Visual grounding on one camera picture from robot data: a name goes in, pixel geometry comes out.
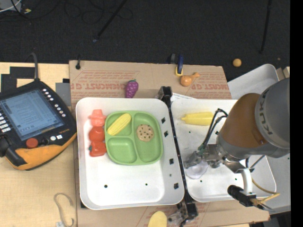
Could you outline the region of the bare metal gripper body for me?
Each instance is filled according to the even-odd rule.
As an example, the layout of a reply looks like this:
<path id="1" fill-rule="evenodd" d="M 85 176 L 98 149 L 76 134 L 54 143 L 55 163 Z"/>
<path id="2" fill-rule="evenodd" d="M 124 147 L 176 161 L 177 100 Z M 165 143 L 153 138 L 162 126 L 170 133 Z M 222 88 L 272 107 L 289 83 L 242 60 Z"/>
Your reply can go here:
<path id="1" fill-rule="evenodd" d="M 216 144 L 202 144 L 200 146 L 200 155 L 202 160 L 211 168 L 218 168 L 224 162 L 234 160 L 221 146 Z"/>

